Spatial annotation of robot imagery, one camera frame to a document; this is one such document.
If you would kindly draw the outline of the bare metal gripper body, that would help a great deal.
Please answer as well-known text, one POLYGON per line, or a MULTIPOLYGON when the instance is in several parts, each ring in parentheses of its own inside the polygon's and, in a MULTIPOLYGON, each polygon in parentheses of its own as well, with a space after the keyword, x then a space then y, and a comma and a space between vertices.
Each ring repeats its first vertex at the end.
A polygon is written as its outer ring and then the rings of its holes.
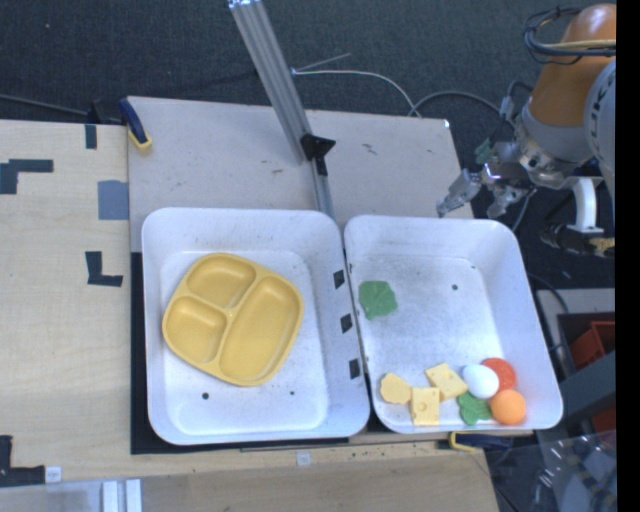
POLYGON ((562 139, 538 142, 485 140, 479 146, 480 179, 490 190, 569 188, 581 165, 581 143, 562 139))

